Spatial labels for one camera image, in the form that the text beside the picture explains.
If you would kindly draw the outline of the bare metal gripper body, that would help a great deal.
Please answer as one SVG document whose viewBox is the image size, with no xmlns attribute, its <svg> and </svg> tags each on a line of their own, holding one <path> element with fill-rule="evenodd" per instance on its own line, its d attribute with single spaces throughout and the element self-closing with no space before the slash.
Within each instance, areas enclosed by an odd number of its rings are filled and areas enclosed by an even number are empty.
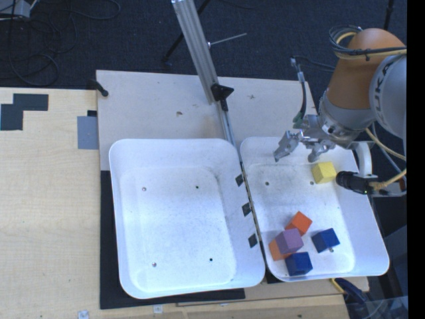
<svg viewBox="0 0 425 319">
<path fill-rule="evenodd" d="M 361 133 L 360 128 L 344 126 L 326 113 L 305 115 L 299 128 L 301 142 L 312 150 L 331 150 L 335 146 L 348 148 Z"/>
</svg>

